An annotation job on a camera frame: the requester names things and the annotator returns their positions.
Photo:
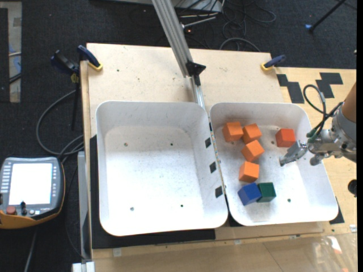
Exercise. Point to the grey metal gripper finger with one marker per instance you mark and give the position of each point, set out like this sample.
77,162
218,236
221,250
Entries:
293,152
317,160

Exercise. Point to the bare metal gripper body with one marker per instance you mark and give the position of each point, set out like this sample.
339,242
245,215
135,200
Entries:
326,142

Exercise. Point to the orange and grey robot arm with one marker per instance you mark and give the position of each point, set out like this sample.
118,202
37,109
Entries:
349,109

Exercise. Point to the reddish orange cube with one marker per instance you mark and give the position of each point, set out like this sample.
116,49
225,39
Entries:
285,137

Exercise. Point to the white plastic tray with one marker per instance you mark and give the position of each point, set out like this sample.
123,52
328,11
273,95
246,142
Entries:
153,174
297,197

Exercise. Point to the green cube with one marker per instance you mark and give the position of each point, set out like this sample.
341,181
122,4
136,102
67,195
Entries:
267,192

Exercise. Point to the blue cube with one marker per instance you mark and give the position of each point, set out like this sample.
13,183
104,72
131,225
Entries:
249,193

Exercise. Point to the thin black and white rod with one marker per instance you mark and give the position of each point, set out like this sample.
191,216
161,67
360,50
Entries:
214,147

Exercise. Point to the pale wood board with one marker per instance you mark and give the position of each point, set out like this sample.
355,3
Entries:
147,75

